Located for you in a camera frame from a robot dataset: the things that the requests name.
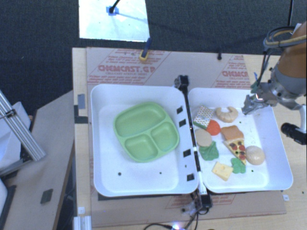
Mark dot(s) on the brown cardboard board red print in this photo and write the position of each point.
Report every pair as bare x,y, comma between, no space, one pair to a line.
134,63

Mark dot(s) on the yellow pizza slice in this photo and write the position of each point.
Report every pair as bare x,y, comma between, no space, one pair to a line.
237,150

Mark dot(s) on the white plastic tray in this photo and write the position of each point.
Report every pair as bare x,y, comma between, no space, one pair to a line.
108,176
268,176

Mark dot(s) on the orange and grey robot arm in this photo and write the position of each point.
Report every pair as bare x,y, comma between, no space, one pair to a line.
291,59

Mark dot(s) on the red tomato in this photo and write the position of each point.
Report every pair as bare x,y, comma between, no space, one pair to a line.
213,128

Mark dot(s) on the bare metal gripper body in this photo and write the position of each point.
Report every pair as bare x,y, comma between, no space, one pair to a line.
275,95

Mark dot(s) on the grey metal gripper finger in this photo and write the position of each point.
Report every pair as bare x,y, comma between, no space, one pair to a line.
247,103
257,105

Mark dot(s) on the tan round biscuit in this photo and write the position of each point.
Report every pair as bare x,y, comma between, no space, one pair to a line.
203,138

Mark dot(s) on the white patterned carton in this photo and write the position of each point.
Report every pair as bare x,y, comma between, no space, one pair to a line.
203,115

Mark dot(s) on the tan croissant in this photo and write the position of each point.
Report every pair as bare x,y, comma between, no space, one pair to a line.
226,115

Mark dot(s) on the thin black and white rod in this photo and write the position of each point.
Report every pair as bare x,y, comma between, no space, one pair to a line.
192,130

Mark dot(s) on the green broccoli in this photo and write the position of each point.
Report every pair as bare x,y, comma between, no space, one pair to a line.
238,166

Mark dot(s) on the black cylinder on white bracket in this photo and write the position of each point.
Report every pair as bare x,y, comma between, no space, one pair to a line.
293,130

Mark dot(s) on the beige bread roll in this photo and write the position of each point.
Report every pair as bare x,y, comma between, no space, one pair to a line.
254,155

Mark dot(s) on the brown toast slice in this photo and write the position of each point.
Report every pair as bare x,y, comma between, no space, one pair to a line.
232,133

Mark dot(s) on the green divided plate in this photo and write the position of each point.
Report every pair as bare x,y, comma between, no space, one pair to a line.
139,121

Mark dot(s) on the yellow cheese wedge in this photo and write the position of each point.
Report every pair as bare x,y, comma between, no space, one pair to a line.
222,171

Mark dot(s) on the green lettuce leaf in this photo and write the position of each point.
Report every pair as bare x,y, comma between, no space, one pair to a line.
209,152

